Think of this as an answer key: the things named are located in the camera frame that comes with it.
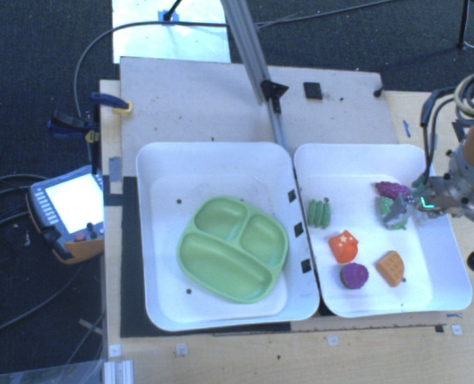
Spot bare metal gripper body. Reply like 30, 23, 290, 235
411, 175, 474, 232

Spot green grapes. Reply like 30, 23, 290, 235
376, 195, 409, 231

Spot long purple grapes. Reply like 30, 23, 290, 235
374, 180, 411, 200

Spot white plastic tray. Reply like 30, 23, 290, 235
292, 142, 474, 319
135, 140, 322, 333

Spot orange waffle biscuit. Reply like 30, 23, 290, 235
375, 250, 406, 288

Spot orange toy with star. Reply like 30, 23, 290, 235
327, 230, 360, 265

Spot round purple grapes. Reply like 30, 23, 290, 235
339, 262, 370, 290

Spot green pea pods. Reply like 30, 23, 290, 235
306, 198, 332, 230

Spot black square block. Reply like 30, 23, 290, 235
303, 81, 324, 101

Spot green divided plate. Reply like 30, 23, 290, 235
175, 194, 291, 305

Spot pale wood board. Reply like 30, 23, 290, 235
118, 55, 450, 334

